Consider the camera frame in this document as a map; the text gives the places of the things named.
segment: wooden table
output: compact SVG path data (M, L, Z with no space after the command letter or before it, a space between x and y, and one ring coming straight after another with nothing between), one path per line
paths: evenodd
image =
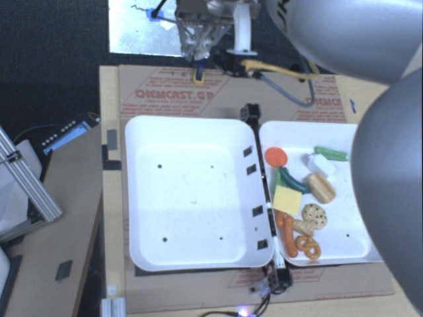
M387 86L367 83L356 79L337 76L338 89L350 123L359 123L370 104ZM120 99L117 67L102 67L100 70L100 102L102 110L102 143L107 144L107 128L120 128ZM117 139L115 149L108 152L110 160L120 160L120 133L114 132ZM122 221L122 177L120 172L105 170L104 182L104 230L106 246L106 284L108 298L125 297L124 234ZM398 283L392 279L394 295L363 297L353 299L317 300L270 304L265 316L418 316ZM189 317L200 316L209 311L181 310L172 312L152 312L130 314L131 317ZM236 308L212 309L237 311Z
M77 316L100 220L100 126L53 152L44 186L63 215L7 249L22 256L6 317ZM68 277L56 280L61 264Z

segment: sausage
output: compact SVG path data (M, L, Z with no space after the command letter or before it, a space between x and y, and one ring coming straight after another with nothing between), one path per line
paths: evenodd
M291 258L298 256L297 246L293 240L293 217L287 215L284 219L284 242L285 249Z
M274 209L276 228L281 229L284 226L285 213L283 211Z

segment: green pepper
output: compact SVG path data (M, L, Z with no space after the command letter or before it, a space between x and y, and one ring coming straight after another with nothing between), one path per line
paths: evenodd
M297 190L298 192L301 192L303 194L310 194L311 193L311 189L310 187L305 184L302 183L300 181L297 181L295 178L293 178L289 172L287 168L282 168L281 166L278 168L279 173L281 175L281 177L286 181L286 184L291 187L294 190Z
M315 153L322 154L328 160L348 161L346 153L344 151L336 151L334 149L317 146L315 147Z

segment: wire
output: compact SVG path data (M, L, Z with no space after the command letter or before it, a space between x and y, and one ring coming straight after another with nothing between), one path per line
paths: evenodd
M273 71L276 73L288 75L290 77L296 77L297 79L304 79L304 80L316 79L320 75L319 68L312 61L307 60L307 62L310 65L311 70L313 71L313 74L298 73L296 71L291 71L283 67L270 65L269 63L264 63L261 61L250 60L250 59L242 60L241 65L245 67L246 71Z
M311 99L309 103L306 103L306 102L302 102L298 100L297 98L292 96L290 93L286 92L284 89L279 87L275 82L265 77L262 73L256 72L254 74L254 77L256 77L256 79L259 79L267 83L269 86L271 86L272 88L276 89L279 93L284 95L287 99L291 100L292 102L294 102L295 104L298 104L301 107L309 108L309 107L312 107L312 105L314 105L315 103L315 89L313 88L313 84L311 83L311 81L309 81Z
M209 311L206 312L205 314L202 314L200 317L206 317L206 316L210 316L212 314L222 314L224 316L232 316L232 317L238 317L238 312L232 312L232 311Z
M45 124L45 125L36 125L35 127L31 127L28 128L22 132L20 132L14 139L13 139L13 143L16 144L17 141L25 134L31 132L31 131L36 131L36 130L40 130L40 129L46 129L46 128L55 128L57 127L58 124Z
M270 293L266 296L266 298L261 302L261 304L257 307L256 310L253 312L253 316L261 316L266 311L267 307L270 303Z

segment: cheese slice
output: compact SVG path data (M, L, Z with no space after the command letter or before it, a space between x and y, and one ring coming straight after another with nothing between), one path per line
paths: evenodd
M276 186L273 208L296 216L301 206L302 193L291 188Z

